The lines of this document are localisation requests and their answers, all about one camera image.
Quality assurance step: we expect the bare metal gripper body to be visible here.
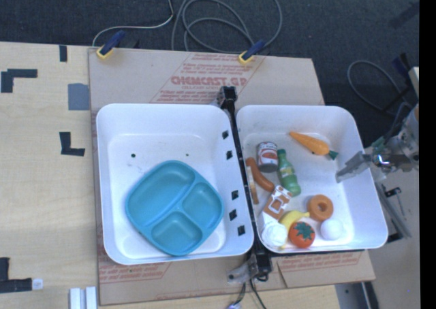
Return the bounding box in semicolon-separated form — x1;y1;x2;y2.
371;105;420;174

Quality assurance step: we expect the white plastic tray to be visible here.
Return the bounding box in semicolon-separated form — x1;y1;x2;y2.
235;104;389;255
95;103;255;265

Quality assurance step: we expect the orange doughnut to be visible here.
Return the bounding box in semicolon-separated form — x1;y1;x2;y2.
307;194;334;223

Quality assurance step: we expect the orange carrot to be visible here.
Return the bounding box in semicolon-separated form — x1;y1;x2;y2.
289;131;339;161

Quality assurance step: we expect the white ball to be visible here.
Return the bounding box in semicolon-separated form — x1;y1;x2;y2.
320;218;345;242

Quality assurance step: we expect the green bottle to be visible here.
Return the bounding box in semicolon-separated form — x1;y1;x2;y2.
276;148;302;197

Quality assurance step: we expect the yellow banana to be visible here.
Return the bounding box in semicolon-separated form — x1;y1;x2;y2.
279;210;311;234

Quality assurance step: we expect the orange and white carton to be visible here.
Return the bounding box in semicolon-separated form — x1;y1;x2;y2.
262;184;294;222

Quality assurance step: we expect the orange tomato green top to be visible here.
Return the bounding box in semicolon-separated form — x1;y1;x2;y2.
287;221;316;249

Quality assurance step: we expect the red and white can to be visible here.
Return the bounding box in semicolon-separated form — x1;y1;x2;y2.
255;142;279;174

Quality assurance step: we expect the brown sausage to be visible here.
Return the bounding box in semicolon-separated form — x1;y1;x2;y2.
245;157;276;193

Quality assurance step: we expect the thin black rod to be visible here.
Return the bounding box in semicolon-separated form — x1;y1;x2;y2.
227;96;265;257

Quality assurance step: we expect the blue divided plate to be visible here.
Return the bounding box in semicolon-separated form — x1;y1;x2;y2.
124;159;225;257

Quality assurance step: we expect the brown cardboard board red print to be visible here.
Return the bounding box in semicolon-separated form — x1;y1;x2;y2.
87;47;376;306

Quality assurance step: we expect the black block with wires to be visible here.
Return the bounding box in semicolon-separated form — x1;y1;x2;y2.
252;252;274;275
219;85;238;110

